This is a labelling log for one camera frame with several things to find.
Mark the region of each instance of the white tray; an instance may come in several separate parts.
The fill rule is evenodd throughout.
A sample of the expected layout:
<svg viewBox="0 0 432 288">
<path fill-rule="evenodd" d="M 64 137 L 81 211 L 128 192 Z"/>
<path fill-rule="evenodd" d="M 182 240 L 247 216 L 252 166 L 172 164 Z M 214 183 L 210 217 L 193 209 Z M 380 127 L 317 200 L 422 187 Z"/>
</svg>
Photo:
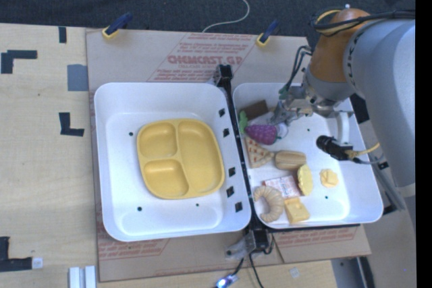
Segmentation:
<svg viewBox="0 0 432 288">
<path fill-rule="evenodd" d="M 279 83 L 246 83 L 239 85 L 233 93 L 236 112 L 260 100 L 266 100 L 269 108 L 275 107 L 278 102 L 278 91 L 284 84 Z M 352 111 L 349 100 L 339 107 L 345 111 Z M 311 117 L 302 117 L 294 120 L 288 135 L 271 146 L 264 148 L 277 152 L 279 150 L 294 150 L 306 154 L 307 164 L 313 172 L 314 189 L 311 195 L 301 196 L 301 202 L 310 213 L 310 219 L 300 223 L 290 224 L 286 213 L 272 223 L 265 223 L 274 229 L 323 227 L 334 225 L 349 225 L 371 223 L 378 220 L 383 212 L 383 202 L 377 186 L 373 170 L 370 165 L 361 165 L 351 161 L 337 161 L 317 148 L 315 144 L 320 135 L 338 135 L 338 125 L 335 119 L 326 119 L 313 114 Z M 354 150 L 364 150 L 365 145 L 356 122 L 352 115 L 349 118 L 349 141 Z M 250 168 L 248 153 L 243 143 L 244 158 L 248 170 L 248 177 L 252 191 L 262 185 L 266 179 L 281 177 L 288 172 L 276 168 L 273 161 L 259 168 Z M 367 161 L 367 155 L 359 157 Z M 330 168 L 339 177 L 340 183 L 334 188 L 325 188 L 321 185 L 319 172 Z M 266 212 L 268 206 L 261 198 L 254 203 L 256 213 Z"/>
<path fill-rule="evenodd" d="M 225 233 L 247 226 L 250 203 L 220 89 L 203 83 L 108 83 L 97 89 L 94 109 L 103 223 L 110 236 L 138 241 Z M 136 135 L 147 123 L 175 118 L 201 120 L 213 130 L 225 169 L 225 182 L 216 192 L 165 200 L 147 190 Z"/>
</svg>

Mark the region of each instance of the wooden table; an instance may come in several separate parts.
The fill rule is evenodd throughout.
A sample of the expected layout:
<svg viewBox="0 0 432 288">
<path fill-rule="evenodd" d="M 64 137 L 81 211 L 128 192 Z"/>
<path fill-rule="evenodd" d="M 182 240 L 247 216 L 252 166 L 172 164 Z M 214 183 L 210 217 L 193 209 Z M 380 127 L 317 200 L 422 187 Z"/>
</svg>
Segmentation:
<svg viewBox="0 0 432 288">
<path fill-rule="evenodd" d="M 68 91 L 69 65 L 86 65 L 85 28 L 0 25 L 0 51 L 37 51 L 0 74 L 0 237 L 9 258 L 43 259 L 43 268 L 0 272 L 0 287 L 67 287 L 70 267 L 97 266 L 95 199 L 87 91 Z M 83 136 L 62 136 L 59 113 Z M 296 268 L 299 275 L 293 275 Z M 259 267 L 265 287 L 335 288 L 329 260 Z M 205 272 L 98 287 L 212 287 L 228 272 Z M 251 268 L 234 287 L 258 287 Z"/>
</svg>

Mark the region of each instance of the croissant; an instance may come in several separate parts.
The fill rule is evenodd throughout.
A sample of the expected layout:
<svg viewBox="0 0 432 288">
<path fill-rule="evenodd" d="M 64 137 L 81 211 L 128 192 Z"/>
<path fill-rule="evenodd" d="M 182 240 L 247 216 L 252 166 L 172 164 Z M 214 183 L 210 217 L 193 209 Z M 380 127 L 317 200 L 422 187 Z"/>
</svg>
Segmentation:
<svg viewBox="0 0 432 288">
<path fill-rule="evenodd" d="M 282 193 L 271 186 L 259 186 L 254 191 L 254 201 L 263 197 L 269 205 L 269 212 L 260 215 L 264 222 L 276 221 L 284 211 L 284 198 Z"/>
</svg>

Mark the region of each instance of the yellow plate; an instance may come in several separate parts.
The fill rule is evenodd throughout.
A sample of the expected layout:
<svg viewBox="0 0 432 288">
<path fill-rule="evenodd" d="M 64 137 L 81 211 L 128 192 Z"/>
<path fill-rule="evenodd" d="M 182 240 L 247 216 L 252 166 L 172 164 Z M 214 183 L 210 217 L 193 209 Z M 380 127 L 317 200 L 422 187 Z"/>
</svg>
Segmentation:
<svg viewBox="0 0 432 288">
<path fill-rule="evenodd" d="M 199 197 L 225 179 L 222 155 L 212 129 L 195 119 L 170 119 L 143 126 L 136 145 L 142 178 L 155 196 Z"/>
</svg>

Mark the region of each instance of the blue and yellow clamp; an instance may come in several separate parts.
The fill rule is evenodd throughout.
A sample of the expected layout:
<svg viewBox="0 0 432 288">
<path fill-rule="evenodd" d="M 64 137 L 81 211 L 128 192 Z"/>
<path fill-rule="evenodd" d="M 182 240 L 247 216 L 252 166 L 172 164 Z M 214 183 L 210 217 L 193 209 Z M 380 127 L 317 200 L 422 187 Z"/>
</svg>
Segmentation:
<svg viewBox="0 0 432 288">
<path fill-rule="evenodd" d="M 132 14 L 130 12 L 121 15 L 116 19 L 110 26 L 102 30 L 102 35 L 107 40 L 112 39 L 119 33 L 119 29 L 124 29 L 128 23 L 132 20 Z"/>
<path fill-rule="evenodd" d="M 256 38 L 256 44 L 260 47 L 264 47 L 269 42 L 270 35 L 276 33 L 277 31 L 279 31 L 279 21 L 274 20 L 266 29 L 266 31 Z"/>
</svg>

